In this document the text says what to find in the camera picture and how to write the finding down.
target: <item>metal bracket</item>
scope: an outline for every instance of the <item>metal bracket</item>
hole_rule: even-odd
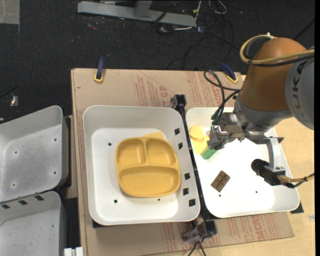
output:
[[[163,14],[163,11],[149,10],[151,2],[152,1],[136,1],[135,7],[133,8],[113,4],[81,1],[78,3],[78,13],[154,22]],[[167,12],[160,21],[161,23],[173,25],[197,27],[196,20],[191,15]]]
[[[174,95],[173,98],[171,99],[169,107],[178,111],[182,117],[186,140],[188,143],[189,153],[190,153],[191,162],[192,162],[192,166],[193,166],[196,186],[197,186],[198,194],[199,194],[200,214],[203,217],[206,236],[211,237],[211,236],[217,234],[217,227],[216,227],[216,224],[214,221],[215,218],[208,211],[208,209],[206,207],[205,198],[204,198],[204,194],[202,191],[200,177],[199,177],[199,173],[198,173],[198,168],[196,165],[194,152],[192,150],[191,140],[190,140],[190,136],[189,136],[189,129],[188,129],[187,122],[186,122],[186,110],[185,110],[186,104],[187,104],[187,101],[186,101],[185,95],[177,94],[177,95]]]

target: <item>black carpet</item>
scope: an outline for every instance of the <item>black carpet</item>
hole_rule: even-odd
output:
[[[108,69],[218,71],[228,63],[245,74],[241,45],[249,38],[270,32],[294,38],[315,18],[315,0],[224,0],[202,1],[196,29],[160,35],[157,26],[77,14],[76,0],[22,0],[20,26],[0,24],[0,91],[18,83],[12,94],[18,106],[10,106],[11,93],[1,97],[3,122],[59,105],[72,113],[70,70],[95,68],[104,56]],[[174,1],[153,1],[150,9],[165,11]],[[199,1],[179,1],[172,13],[192,14]],[[298,42],[315,44],[315,25]]]

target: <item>cable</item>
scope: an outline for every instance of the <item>cable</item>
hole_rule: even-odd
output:
[[[222,85],[222,83],[221,83],[218,75],[217,75],[214,71],[212,71],[211,69],[209,69],[209,73],[210,73],[211,75],[213,75],[214,78],[218,81],[219,87],[220,87],[220,89],[221,89],[222,104],[221,104],[220,107],[219,107],[219,108],[220,108],[220,113],[219,113],[219,115],[218,115],[218,117],[221,118],[221,116],[222,116],[222,114],[223,114],[223,112],[224,112],[224,110],[225,110],[225,103],[226,103],[226,95],[225,95],[224,87],[223,87],[223,85]]]
[[[301,37],[301,35],[306,32],[313,24],[315,23],[315,18],[313,18],[313,20],[310,21],[310,23],[308,23],[294,38],[293,40],[297,40],[299,37]]]
[[[202,253],[203,253],[203,256],[207,256],[206,253],[205,253],[204,248],[202,247],[202,243],[204,242],[204,240],[205,240],[205,237],[202,239],[202,241],[199,241],[199,240],[196,241],[196,242],[194,243],[191,251],[189,252],[188,256],[190,256],[190,255],[194,252],[194,250],[196,249],[196,246],[197,246],[197,245],[199,245],[199,247],[200,247],[200,249],[201,249],[201,251],[202,251]]]
[[[219,84],[211,81],[208,77],[207,77],[207,72],[209,72],[211,75],[213,75]],[[218,122],[220,120],[220,118],[222,117],[222,114],[224,113],[225,110],[225,104],[228,100],[230,100],[233,96],[235,96],[236,94],[238,94],[240,92],[240,89],[235,89],[235,88],[228,88],[228,87],[224,87],[222,86],[222,83],[220,81],[220,79],[218,78],[217,74],[214,73],[212,70],[209,71],[205,71],[203,72],[203,76],[204,78],[211,84],[213,84],[214,86],[220,87],[221,88],[221,93],[222,93],[222,103],[221,105],[218,107],[218,109],[215,111],[215,113],[212,115],[211,120],[214,120],[216,122]],[[227,98],[225,98],[225,90],[230,90],[230,91],[234,91],[233,93],[231,93]]]
[[[201,2],[202,2],[202,1],[199,1],[198,7],[197,7],[197,9],[196,9],[196,14],[195,14],[195,18],[194,18],[195,21],[197,21],[197,18],[198,18],[198,15],[199,15],[199,10],[200,10],[200,6],[201,6]],[[195,27],[193,27],[193,26],[178,27],[177,25],[174,25],[173,28],[174,28],[175,31],[181,31],[181,30],[190,30],[190,29],[193,29],[193,28],[195,28]]]
[[[14,85],[6,88],[6,89],[3,89],[0,91],[0,97],[7,94],[8,92],[12,91],[13,89],[17,88],[18,87],[18,83],[15,83]]]
[[[212,7],[211,7],[211,1],[209,0],[209,6],[210,6],[211,10],[212,10],[214,13],[216,13],[216,14],[226,14],[226,12],[227,12],[227,7],[226,7],[220,0],[218,0],[217,2],[223,6],[224,11],[223,11],[223,12],[220,12],[220,11],[216,11],[216,10],[212,9]]]
[[[162,19],[163,17],[167,14],[167,12],[176,5],[176,1],[174,2],[174,4],[170,5],[167,9],[165,9],[165,11],[158,17],[156,18],[156,20],[154,21],[154,23],[149,27],[148,30],[151,30],[152,28],[155,27],[155,25],[157,25]]]
[[[232,6],[234,9],[240,10],[240,13],[241,13],[241,14],[239,14],[239,13],[231,10],[230,8],[228,8],[228,6]],[[258,12],[257,10],[255,10],[255,9],[242,9],[242,8],[238,8],[238,7],[236,7],[235,5],[231,4],[230,2],[227,3],[226,8],[227,8],[227,10],[228,10],[229,12],[231,12],[231,13],[233,13],[233,14],[235,14],[235,15],[239,16],[240,18],[245,19],[245,20],[247,20],[247,21],[255,21],[255,20],[259,19],[259,17],[260,17],[259,12]],[[244,10],[254,11],[255,14],[256,14],[256,17],[250,18],[250,17],[245,17],[245,16],[243,16],[242,14],[244,14]]]
[[[216,37],[224,40],[226,43],[228,43],[229,45],[231,45],[232,47],[234,47],[236,50],[240,51],[239,47],[237,47],[236,45],[234,45],[232,42],[230,42],[229,40],[225,39],[225,38],[222,37],[221,35],[219,35],[219,34],[217,34],[217,33],[215,33],[215,32],[212,32],[212,31],[208,31],[208,30],[205,30],[205,31],[203,31],[203,32],[210,33],[210,34],[212,34],[212,35],[214,35],[214,36],[216,36]]]
[[[309,176],[303,178],[290,178],[285,175],[278,175],[276,177],[281,183],[291,183],[291,182],[308,182],[315,179],[315,173],[310,174]]]
[[[304,61],[304,60],[309,60],[309,59],[312,59],[314,57],[315,57],[314,54],[310,54],[310,55],[301,56],[301,57],[298,57],[298,58],[295,58],[295,59],[287,60],[287,61],[284,61],[284,62],[272,63],[272,64],[254,64],[253,66],[265,67],[265,68],[268,68],[268,67],[279,67],[279,66],[284,66],[284,65],[287,65],[287,64],[291,64],[291,63],[296,63],[296,62],[301,62],[301,61]]]
[[[259,59],[259,60],[253,60],[253,59],[249,59],[245,56],[244,52],[246,50],[246,47],[249,45],[249,43],[252,40],[255,40],[257,38],[269,38],[270,40],[274,39],[275,37],[272,35],[256,35],[252,38],[250,38],[249,40],[247,40],[240,49],[240,58],[243,62],[248,63],[248,64],[252,64],[252,65],[259,65],[259,64],[270,64],[272,62],[277,62],[277,61],[283,61],[289,58],[294,58],[294,57],[299,57],[299,56],[307,56],[307,55],[314,55],[315,54],[315,49],[309,49],[309,50],[303,50],[303,51],[298,51],[298,52],[293,52],[293,53],[289,53],[289,54],[284,54],[281,56],[277,56],[277,57],[271,57],[271,58],[266,58],[266,59]]]
[[[213,84],[214,86],[220,87],[219,84],[211,81],[211,80],[207,77],[207,73],[208,73],[208,72],[209,72],[209,71],[204,71],[204,72],[203,72],[204,78],[205,78],[209,83]],[[222,86],[222,88],[225,89],[225,90],[230,90],[230,91],[236,91],[236,92],[240,91],[239,89],[229,88],[229,87],[224,87],[224,86]]]
[[[139,49],[138,49],[138,47],[136,46],[135,41],[134,41],[133,36],[132,36],[132,31],[133,31],[133,30],[132,30],[132,27],[131,27],[131,29],[129,29],[129,36],[130,36],[132,45],[134,46],[137,54],[140,56],[140,58],[143,60],[143,62],[144,62],[150,69],[154,70],[154,68],[153,68],[152,66],[150,66],[149,63],[148,63],[148,62],[141,56],[141,54],[139,53]]]

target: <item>black cable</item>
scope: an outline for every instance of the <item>black cable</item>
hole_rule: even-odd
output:
[[[133,30],[132,30],[132,27],[130,27],[130,29],[129,29],[129,35],[130,35],[131,42],[132,42],[132,44],[133,44],[136,52],[138,53],[138,55],[140,56],[140,58],[143,60],[143,62],[144,62],[150,69],[154,70],[154,68],[153,68],[152,66],[150,66],[149,63],[148,63],[144,58],[142,58],[141,54],[139,53],[139,48],[138,48],[138,47],[136,46],[136,44],[135,44],[135,41],[134,41],[133,36],[132,36],[132,31],[133,31]]]
[[[224,91],[224,86],[222,85],[222,83],[221,83],[218,75],[217,75],[215,72],[213,72],[213,71],[211,70],[210,74],[212,74],[212,75],[214,76],[214,78],[218,81],[219,87],[220,87],[220,89],[221,89],[222,104],[221,104],[221,106],[220,106],[220,113],[219,113],[219,115],[218,115],[219,118],[221,118],[221,116],[222,116],[222,114],[223,114],[223,112],[224,112],[224,110],[225,110],[225,103],[226,103],[226,95],[225,95],[225,91]]]
[[[0,97],[7,94],[8,92],[12,91],[13,89],[17,88],[18,87],[18,83],[15,83],[14,85],[6,88],[6,89],[3,89],[0,91]]]
[[[212,35],[215,35],[216,37],[224,40],[226,43],[228,43],[229,45],[231,45],[232,47],[234,47],[236,50],[240,51],[240,48],[236,45],[234,45],[232,42],[230,42],[229,40],[225,39],[224,37],[222,37],[221,35],[215,33],[215,32],[212,32],[212,31],[208,31],[208,30],[205,30],[203,31],[204,33],[210,33]]]
[[[204,72],[203,72],[204,78],[205,78],[209,83],[213,84],[214,86],[220,87],[219,84],[211,81],[211,80],[207,77],[207,73],[209,73],[209,72],[208,72],[208,71],[204,71]],[[222,86],[222,88],[225,89],[225,90],[230,90],[230,91],[239,91],[239,89],[229,88],[229,87],[224,87],[224,86]]]
[[[229,2],[226,3],[225,5],[226,5],[227,12],[231,12],[231,13],[233,13],[233,14],[235,14],[235,15],[239,16],[240,18],[243,18],[243,19],[245,19],[247,21],[255,21],[255,20],[258,20],[259,17],[260,17],[260,14],[256,9],[250,9],[250,8],[242,9],[242,8],[236,7],[235,5],[233,5],[233,4],[229,3]],[[231,10],[230,8],[228,8],[228,6],[232,6],[234,9],[240,10],[242,13],[244,11],[253,11],[253,12],[255,12],[256,17],[254,17],[254,18],[245,17],[245,16],[243,16],[243,15],[241,15],[241,14],[239,14],[239,13],[233,11],[233,10]]]
[[[196,241],[196,242],[194,243],[194,245],[193,245],[193,247],[192,247],[191,251],[189,252],[188,256],[190,256],[190,255],[194,252],[194,250],[195,250],[195,248],[196,248],[197,244],[198,244],[198,241]]]
[[[156,20],[154,21],[154,23],[149,27],[148,30],[151,30],[152,28],[154,28],[162,19],[163,17],[167,14],[167,12],[176,5],[177,2],[175,2],[174,4],[168,6],[165,11],[158,17],[156,18]]]
[[[302,34],[304,32],[306,32],[313,24],[315,23],[315,18],[313,18],[313,20],[310,21],[310,23],[308,23],[294,38],[293,40],[297,40],[299,37],[302,36]]]
[[[174,60],[170,61],[170,63],[166,66],[165,70],[169,70],[169,67],[175,63],[176,61],[182,60],[183,58],[175,58]],[[213,62],[212,60],[209,59],[205,59],[205,58],[198,58],[198,57],[188,57],[188,59],[193,59],[193,60],[199,60],[199,61],[204,61],[204,62],[208,62],[211,64],[216,64],[215,62]]]
[[[234,91],[233,93],[231,93],[227,98],[225,98],[225,101],[221,103],[221,105],[218,107],[218,109],[216,111],[218,111],[218,116],[221,118],[222,114],[224,113],[224,108],[225,108],[225,104],[227,103],[228,100],[230,100],[234,95],[238,94],[240,92],[240,90],[238,91]]]
[[[202,241],[196,241],[191,249],[191,251],[189,252],[188,256],[190,256],[194,250],[196,249],[196,246],[199,245],[200,249],[202,250],[202,253],[203,253],[203,256],[207,256],[206,253],[205,253],[205,250],[204,248],[202,247],[202,243],[203,241],[205,240],[205,237],[202,239]]]

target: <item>yellow plate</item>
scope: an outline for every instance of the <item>yellow plate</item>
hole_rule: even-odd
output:
[[[131,197],[166,196],[180,187],[174,148],[160,137],[133,137],[119,143],[115,156],[120,188]]]

